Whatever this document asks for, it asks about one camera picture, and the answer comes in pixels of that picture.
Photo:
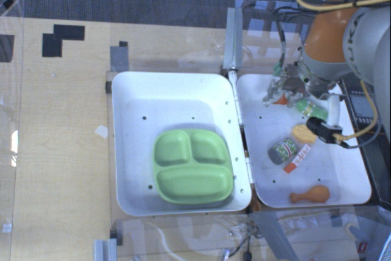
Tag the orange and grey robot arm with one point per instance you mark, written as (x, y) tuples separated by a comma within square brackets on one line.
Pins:
[(327, 36)]

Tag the red and white packet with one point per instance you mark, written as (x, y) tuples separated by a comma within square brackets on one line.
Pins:
[(297, 159)]

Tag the white plastic tray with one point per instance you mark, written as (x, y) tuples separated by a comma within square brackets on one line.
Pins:
[(305, 174), (171, 101)]

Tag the green plastic bottle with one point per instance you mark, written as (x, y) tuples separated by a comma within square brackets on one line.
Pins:
[(311, 108)]

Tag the green and white can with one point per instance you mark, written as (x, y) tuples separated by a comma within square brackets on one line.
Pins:
[(282, 151)]

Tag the orange chicken drumstick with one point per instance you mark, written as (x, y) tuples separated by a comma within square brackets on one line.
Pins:
[(316, 194)]

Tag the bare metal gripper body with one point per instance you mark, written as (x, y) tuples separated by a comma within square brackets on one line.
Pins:
[(292, 81)]

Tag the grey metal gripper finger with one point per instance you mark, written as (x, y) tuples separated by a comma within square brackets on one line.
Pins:
[(270, 93), (294, 97)]

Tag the orange carrot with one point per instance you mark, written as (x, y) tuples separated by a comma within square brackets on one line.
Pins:
[(281, 100)]

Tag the yellow biscuit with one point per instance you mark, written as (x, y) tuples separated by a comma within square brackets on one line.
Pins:
[(302, 134)]

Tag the green divided plate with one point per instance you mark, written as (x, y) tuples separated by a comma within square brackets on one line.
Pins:
[(192, 174)]

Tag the black cylinder on white bracket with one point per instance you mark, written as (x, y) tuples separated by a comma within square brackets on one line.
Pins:
[(323, 128)]

